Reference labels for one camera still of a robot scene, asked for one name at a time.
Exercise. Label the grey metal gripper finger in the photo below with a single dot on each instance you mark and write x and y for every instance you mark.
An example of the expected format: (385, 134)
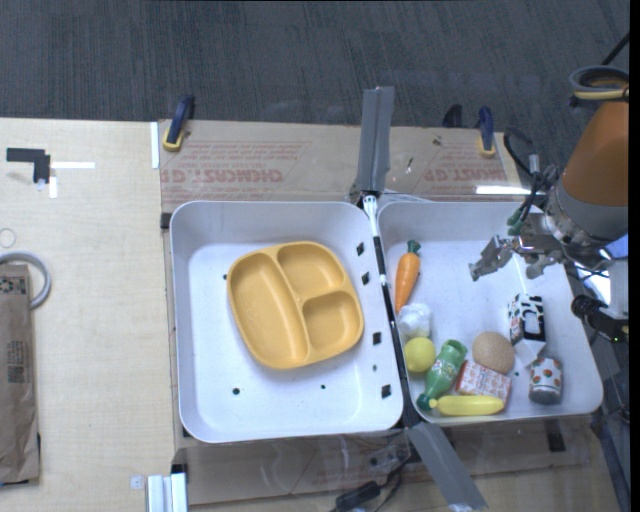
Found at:
(542, 265)
(492, 257)

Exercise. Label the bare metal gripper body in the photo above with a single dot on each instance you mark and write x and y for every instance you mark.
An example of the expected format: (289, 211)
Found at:
(545, 242)

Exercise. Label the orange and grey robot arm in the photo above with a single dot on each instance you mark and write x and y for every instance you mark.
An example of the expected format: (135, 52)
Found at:
(597, 165)

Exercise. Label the white plastic tray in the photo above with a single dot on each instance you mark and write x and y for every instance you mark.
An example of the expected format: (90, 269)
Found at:
(470, 305)
(280, 400)

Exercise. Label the black and white carton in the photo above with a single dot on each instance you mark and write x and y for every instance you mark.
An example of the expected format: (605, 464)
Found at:
(527, 322)

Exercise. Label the orange carrot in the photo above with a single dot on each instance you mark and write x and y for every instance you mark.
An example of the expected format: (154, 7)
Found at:
(406, 277)

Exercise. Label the brown bread roll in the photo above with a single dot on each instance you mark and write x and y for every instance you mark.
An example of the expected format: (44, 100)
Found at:
(494, 351)

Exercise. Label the white lumpy toy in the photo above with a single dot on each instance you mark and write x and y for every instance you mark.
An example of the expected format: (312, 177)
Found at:
(416, 320)

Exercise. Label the white can with orange print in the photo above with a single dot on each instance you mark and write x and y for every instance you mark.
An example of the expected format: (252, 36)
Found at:
(546, 380)

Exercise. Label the yellow lemon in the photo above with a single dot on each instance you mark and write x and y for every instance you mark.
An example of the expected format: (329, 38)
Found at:
(420, 355)

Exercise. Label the orange and white packet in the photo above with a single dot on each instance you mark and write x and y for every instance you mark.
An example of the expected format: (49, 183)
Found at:
(484, 382)

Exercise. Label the green bottle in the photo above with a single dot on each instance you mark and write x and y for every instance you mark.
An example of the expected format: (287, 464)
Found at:
(442, 372)

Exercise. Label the yellow banana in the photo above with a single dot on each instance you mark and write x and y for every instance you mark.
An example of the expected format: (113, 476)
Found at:
(467, 406)

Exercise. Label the yellow divided plate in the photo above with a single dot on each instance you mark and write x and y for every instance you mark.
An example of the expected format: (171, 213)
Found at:
(270, 310)

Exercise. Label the brown cardboard board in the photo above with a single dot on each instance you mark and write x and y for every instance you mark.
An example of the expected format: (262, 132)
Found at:
(260, 165)

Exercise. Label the brown paper bag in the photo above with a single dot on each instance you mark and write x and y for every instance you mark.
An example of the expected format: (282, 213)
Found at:
(17, 380)

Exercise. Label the black cylinder on white bracket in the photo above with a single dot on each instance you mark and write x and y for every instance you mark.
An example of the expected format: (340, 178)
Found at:
(597, 312)

